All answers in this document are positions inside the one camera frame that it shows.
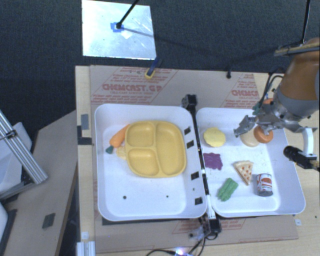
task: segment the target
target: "pizza slice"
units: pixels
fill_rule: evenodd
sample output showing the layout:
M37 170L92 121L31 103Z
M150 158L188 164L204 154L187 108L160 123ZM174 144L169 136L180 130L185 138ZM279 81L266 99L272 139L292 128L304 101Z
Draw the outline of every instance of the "pizza slice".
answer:
M253 164L254 163L250 161L238 161L233 164L246 185L249 185L251 182Z

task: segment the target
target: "toy carrot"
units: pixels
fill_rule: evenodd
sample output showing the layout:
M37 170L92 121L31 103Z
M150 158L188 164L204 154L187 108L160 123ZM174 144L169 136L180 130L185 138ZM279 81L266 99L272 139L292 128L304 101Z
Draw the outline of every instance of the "toy carrot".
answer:
M112 136L112 138L109 140L110 146L105 150L107 153L111 154L114 148L120 147L122 142L125 140L126 130L128 129L129 125L130 124L126 125Z

